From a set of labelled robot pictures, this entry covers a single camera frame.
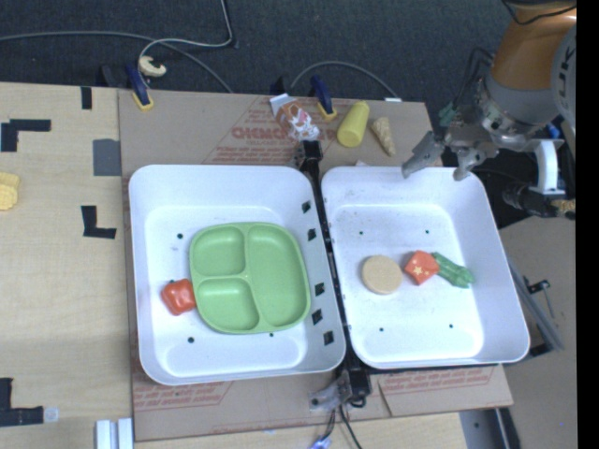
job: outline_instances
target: yellow cylinder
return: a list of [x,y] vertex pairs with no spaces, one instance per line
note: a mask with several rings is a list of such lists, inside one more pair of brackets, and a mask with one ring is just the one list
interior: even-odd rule
[[364,138],[370,112],[365,101],[354,103],[337,129],[337,140],[348,148],[357,147]]

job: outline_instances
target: yellow sponge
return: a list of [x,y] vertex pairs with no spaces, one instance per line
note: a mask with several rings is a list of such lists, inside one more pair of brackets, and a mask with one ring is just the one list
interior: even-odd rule
[[10,210],[17,203],[20,182],[17,175],[0,171],[0,210]]

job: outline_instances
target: green plate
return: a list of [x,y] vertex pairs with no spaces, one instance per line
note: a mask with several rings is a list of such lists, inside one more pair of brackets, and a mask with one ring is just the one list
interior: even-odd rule
[[298,243],[277,224],[219,224],[194,235],[189,251],[197,310],[217,331],[287,329],[310,309]]

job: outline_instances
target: blue clamp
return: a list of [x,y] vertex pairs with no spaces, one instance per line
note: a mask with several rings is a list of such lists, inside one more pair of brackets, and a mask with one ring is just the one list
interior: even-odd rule
[[148,94],[148,87],[146,86],[143,77],[139,73],[138,68],[133,64],[127,64],[125,66],[131,88],[133,89],[133,99],[138,104],[141,111],[147,111],[153,108],[153,100]]
[[313,75],[310,78],[310,84],[318,97],[318,109],[322,114],[325,122],[330,122],[337,117],[337,110],[333,107],[332,101],[330,99],[329,89],[325,82],[318,77],[318,75]]

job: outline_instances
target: beige cone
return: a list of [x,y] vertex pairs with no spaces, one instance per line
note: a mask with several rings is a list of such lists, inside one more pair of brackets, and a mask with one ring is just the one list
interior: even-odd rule
[[395,143],[393,143],[393,137],[391,136],[389,118],[386,116],[377,118],[371,125],[371,129],[381,143],[383,150],[385,150],[389,156],[393,156],[395,154]]

